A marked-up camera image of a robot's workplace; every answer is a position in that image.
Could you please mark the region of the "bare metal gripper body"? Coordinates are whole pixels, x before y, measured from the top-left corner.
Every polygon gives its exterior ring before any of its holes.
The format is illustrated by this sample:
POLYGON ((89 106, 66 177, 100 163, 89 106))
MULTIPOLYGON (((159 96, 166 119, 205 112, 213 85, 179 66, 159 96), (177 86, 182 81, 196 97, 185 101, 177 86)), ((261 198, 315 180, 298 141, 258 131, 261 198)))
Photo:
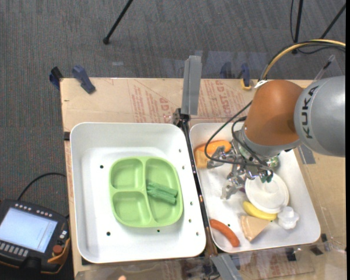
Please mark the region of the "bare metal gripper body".
POLYGON ((257 156, 247 157, 239 153, 229 152, 226 155, 228 163, 232 168, 227 175, 227 181, 235 185, 245 185, 246 181, 259 179, 262 183, 270 183, 274 176, 274 171, 267 159, 260 159, 257 156))

